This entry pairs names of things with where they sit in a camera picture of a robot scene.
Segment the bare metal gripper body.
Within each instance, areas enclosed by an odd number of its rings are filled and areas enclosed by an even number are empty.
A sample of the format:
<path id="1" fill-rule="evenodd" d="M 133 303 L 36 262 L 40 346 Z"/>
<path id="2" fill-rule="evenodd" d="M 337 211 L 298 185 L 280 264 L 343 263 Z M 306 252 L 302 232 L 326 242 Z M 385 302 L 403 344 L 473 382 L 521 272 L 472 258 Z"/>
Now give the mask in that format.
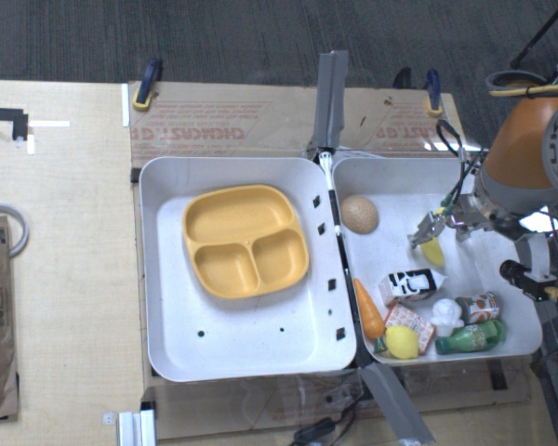
<path id="1" fill-rule="evenodd" d="M 489 198 L 466 193 L 458 197 L 445 223 L 455 230 L 492 230 L 497 217 L 498 206 Z"/>

